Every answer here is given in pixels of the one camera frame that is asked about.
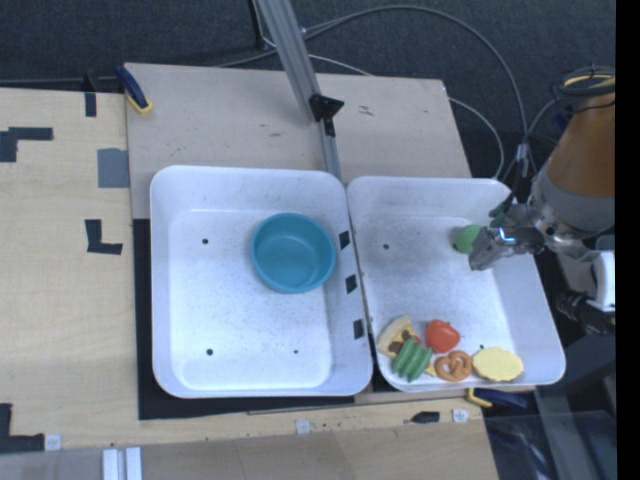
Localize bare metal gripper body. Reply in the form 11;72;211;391
493;205;571;263

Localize green ball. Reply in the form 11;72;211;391
452;224;484;256

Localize white plastic tray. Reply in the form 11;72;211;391
345;175;568;394
149;164;374;400

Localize red pepper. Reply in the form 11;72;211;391
424;318;462;355

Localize yellow round biscuit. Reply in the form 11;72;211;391
471;346;525;384

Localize brown pretzel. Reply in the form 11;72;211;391
433;349;474;383

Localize yellow pizza slice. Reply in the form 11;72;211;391
376;315;420;360

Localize green pea pods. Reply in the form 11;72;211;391
390;336;434;384

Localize blue bowl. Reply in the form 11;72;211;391
250;211;337;295

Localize pale wood board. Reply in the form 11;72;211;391
123;61;532;411

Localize black cylinder on white bracket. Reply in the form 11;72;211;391
554;249;616;337

